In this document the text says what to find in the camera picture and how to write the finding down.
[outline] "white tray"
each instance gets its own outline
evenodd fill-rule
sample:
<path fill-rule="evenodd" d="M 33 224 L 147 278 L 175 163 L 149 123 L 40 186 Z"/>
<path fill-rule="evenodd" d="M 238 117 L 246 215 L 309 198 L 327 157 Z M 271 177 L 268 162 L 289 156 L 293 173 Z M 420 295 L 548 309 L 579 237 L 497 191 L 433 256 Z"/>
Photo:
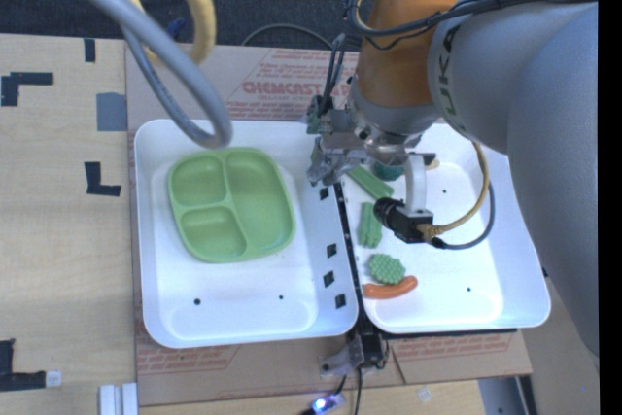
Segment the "white tray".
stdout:
<path fill-rule="evenodd" d="M 306 180 L 314 137 L 297 122 L 235 121 L 233 129 L 231 147 L 260 149 L 279 165 L 294 206 L 294 240 L 259 259 L 214 264 L 193 257 L 175 225 L 167 175 L 178 159 L 202 150 L 171 120 L 145 123 L 134 155 L 147 331 L 170 348 L 345 333 L 359 307 L 334 192 L 322 199 L 322 187 Z"/>
<path fill-rule="evenodd" d="M 443 225 L 465 214 L 481 190 L 482 173 L 471 143 L 449 125 L 438 123 L 416 148 L 436 153 L 439 166 L 427 172 L 427 208 L 434 223 Z M 348 222 L 362 284 L 371 282 L 366 264 L 374 253 L 399 258 L 418 287 L 404 296 L 364 299 L 374 325 L 390 333 L 427 333 L 536 327 L 546 320 L 550 299 L 542 269 L 525 228 L 512 187 L 506 156 L 483 148 L 495 192 L 496 217 L 492 232 L 478 246 L 449 251 L 428 244 L 406 244 L 383 227 L 380 245 L 358 244 L 361 203 L 373 199 L 352 179 L 343 181 Z M 393 198 L 403 198 L 403 176 L 389 183 Z M 465 225 L 446 232 L 448 243 L 477 237 L 488 220 L 489 199 Z"/>

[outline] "toy sausage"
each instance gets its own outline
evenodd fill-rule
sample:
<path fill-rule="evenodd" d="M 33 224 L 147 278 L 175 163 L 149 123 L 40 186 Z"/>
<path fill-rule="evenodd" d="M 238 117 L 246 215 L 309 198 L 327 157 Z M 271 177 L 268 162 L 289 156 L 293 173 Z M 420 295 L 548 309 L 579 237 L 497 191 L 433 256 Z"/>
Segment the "toy sausage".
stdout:
<path fill-rule="evenodd" d="M 414 275 L 408 275 L 401 279 L 399 284 L 379 285 L 365 284 L 363 285 L 363 296 L 369 299 L 389 299 L 404 295 L 417 287 L 418 281 Z"/>

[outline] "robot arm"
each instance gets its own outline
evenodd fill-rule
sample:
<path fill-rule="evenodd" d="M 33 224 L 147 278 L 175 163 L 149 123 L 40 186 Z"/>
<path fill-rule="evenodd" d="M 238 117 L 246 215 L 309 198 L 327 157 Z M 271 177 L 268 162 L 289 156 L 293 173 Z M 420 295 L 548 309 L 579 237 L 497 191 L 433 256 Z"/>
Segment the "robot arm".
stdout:
<path fill-rule="evenodd" d="M 359 7 L 347 105 L 311 110 L 309 180 L 403 166 L 438 119 L 507 155 L 540 261 L 598 363 L 598 0 L 376 0 L 368 24 Z M 376 208 L 386 223 L 386 201 Z"/>

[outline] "wooden table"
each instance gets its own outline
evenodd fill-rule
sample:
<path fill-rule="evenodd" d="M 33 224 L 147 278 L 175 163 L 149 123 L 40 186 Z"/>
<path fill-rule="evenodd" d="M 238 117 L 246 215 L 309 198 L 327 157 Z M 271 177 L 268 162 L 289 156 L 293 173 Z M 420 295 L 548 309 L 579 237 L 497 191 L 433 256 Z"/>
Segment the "wooden table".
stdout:
<path fill-rule="evenodd" d="M 18 72 L 52 72 L 53 85 L 20 85 L 0 107 L 0 340 L 16 340 L 14 372 L 59 370 L 62 385 L 0 393 L 0 413 L 96 414 L 99 386 L 136 381 L 127 134 L 96 119 L 97 94 L 124 94 L 123 41 L 98 40 L 88 62 L 83 39 L 0 35 L 0 75 Z M 121 194 L 87 194 L 86 162 Z M 360 413 L 485 413 L 476 381 L 422 387 L 363 389 Z M 295 414 L 316 397 L 140 413 Z"/>

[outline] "green divided plate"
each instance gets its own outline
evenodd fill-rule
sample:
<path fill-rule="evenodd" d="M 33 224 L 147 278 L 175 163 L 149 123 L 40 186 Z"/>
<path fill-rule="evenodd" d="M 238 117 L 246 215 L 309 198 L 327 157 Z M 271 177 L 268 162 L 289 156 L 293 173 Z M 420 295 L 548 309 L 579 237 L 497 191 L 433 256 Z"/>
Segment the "green divided plate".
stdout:
<path fill-rule="evenodd" d="M 294 238 L 290 196 L 274 160 L 252 148 L 185 157 L 171 168 L 168 193 L 184 244 L 197 258 L 259 258 Z"/>

